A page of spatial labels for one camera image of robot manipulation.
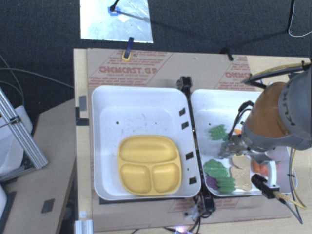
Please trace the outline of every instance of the yellow plate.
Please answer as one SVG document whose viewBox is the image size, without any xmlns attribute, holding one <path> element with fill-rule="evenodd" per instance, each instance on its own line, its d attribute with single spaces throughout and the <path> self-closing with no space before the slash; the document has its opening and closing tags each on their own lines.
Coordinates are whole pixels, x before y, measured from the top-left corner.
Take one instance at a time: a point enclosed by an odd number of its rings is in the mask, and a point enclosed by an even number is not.
<svg viewBox="0 0 312 234">
<path fill-rule="evenodd" d="M 118 148 L 121 184 L 130 193 L 156 196 L 176 191 L 181 184 L 179 151 L 159 135 L 130 136 Z"/>
</svg>

